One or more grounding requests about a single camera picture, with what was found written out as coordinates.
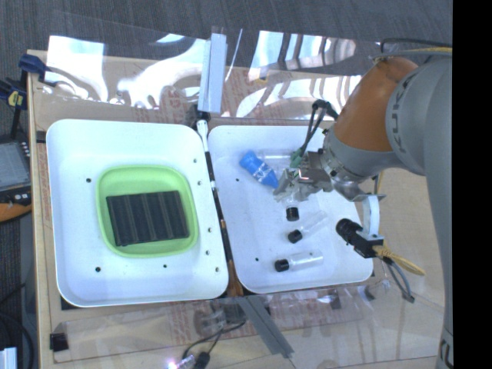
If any blue tube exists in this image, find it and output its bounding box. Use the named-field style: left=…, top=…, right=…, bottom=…
left=238, top=150, right=280, bottom=189

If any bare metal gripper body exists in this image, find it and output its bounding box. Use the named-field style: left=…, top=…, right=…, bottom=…
left=295, top=149, right=371, bottom=202

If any black ribbed rectangular block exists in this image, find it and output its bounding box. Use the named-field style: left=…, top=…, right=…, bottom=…
left=105, top=190, right=191, bottom=248

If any clear plastic bottle, black cap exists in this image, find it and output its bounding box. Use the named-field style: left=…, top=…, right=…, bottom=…
left=274, top=249, right=325, bottom=274
left=284, top=190, right=305, bottom=223
left=287, top=211, right=328, bottom=244

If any white plastic tray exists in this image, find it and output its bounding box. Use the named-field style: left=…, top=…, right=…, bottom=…
left=45, top=118, right=230, bottom=308
left=207, top=124, right=375, bottom=296

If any black cylinder on white bracket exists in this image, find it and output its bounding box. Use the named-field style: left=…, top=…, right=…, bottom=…
left=335, top=194, right=387, bottom=260

